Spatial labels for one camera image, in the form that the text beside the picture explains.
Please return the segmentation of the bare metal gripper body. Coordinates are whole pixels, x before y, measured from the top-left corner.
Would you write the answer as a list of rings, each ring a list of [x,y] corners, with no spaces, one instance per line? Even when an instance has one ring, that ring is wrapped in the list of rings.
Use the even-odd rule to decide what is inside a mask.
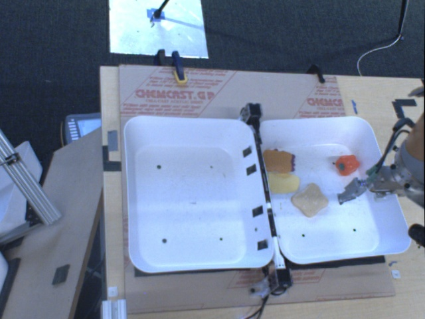
[[[390,194],[405,196],[411,200],[415,198],[415,179],[404,167],[399,165],[382,166],[378,169],[373,166],[366,172],[369,191],[379,197]]]

